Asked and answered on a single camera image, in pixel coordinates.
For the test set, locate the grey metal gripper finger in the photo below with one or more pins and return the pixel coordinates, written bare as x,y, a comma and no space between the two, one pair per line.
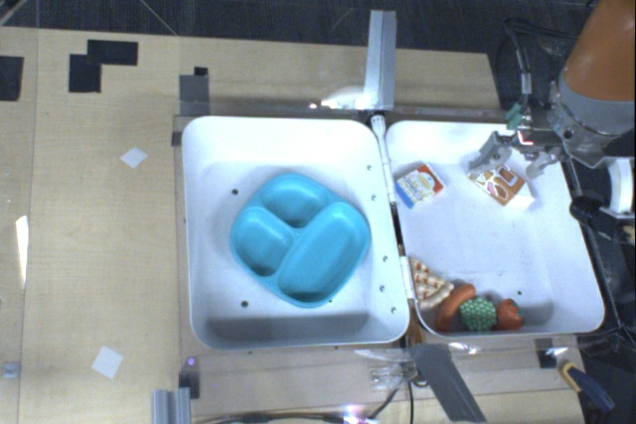
540,163
489,151

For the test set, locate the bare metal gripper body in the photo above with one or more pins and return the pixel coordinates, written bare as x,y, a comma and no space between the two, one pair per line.
571,134

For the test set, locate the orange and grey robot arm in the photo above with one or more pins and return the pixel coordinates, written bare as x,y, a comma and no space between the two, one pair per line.
603,49

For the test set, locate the orange and white carton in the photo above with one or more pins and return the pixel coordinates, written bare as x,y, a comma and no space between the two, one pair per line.
504,186

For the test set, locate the white blue orange carton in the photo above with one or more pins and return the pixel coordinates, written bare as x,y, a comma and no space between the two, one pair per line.
420,186

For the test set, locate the white plastic tray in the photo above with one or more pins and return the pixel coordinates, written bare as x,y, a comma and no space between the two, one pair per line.
218,303
497,243

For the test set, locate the thin black and white rod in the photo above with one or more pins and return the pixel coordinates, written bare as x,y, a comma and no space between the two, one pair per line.
385,161

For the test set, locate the toy pizza slice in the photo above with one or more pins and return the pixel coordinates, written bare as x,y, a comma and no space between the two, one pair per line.
427,283

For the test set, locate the orange toy sausage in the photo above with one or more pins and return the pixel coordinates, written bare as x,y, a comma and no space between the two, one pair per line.
454,303

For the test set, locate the red orange toy vegetable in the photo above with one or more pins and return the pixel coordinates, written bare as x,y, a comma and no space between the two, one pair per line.
509,315

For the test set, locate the green toy grapes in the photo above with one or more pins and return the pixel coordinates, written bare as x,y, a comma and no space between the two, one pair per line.
477,314

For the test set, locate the blue divided plate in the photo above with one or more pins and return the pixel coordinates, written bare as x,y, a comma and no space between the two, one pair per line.
318,253

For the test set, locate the pale wood board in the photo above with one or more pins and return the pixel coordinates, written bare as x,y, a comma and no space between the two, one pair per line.
99,213

